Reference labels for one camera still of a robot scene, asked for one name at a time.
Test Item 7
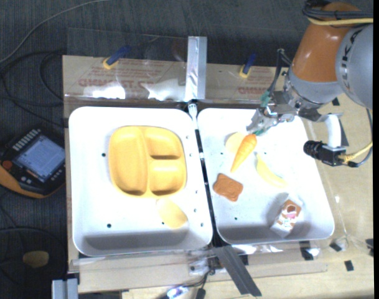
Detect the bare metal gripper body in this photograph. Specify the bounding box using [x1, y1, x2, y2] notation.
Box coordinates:
[269, 90, 344, 122]

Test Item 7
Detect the pale yellow round toy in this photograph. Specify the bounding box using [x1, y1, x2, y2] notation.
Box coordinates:
[225, 131, 248, 154]

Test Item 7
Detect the orange carrot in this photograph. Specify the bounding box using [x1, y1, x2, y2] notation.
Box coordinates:
[230, 133, 258, 174]

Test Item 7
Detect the yellow banana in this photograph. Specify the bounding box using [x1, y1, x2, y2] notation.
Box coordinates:
[255, 151, 288, 188]

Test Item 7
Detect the brown toast slice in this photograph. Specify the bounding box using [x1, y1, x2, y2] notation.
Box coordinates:
[212, 173, 244, 203]

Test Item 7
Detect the white plastic tray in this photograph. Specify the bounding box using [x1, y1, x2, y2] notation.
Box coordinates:
[68, 105, 214, 258]
[196, 107, 336, 246]

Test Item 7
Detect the white and brown carton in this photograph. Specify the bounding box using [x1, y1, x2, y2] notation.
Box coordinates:
[271, 197, 303, 239]

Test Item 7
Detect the brown cardboard board red print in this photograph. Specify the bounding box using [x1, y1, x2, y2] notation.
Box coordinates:
[62, 54, 374, 299]

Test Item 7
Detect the pale yellow oval toy bread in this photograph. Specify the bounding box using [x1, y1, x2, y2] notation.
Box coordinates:
[156, 197, 189, 229]

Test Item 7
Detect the yellow divided plate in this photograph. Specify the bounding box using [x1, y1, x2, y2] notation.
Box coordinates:
[108, 125, 189, 197]

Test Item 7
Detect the dull yellow oval toy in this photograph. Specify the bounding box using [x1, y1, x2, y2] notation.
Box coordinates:
[22, 250, 50, 268]

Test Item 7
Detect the black cylinder on white bracket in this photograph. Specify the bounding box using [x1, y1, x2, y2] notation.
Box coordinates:
[302, 113, 347, 168]

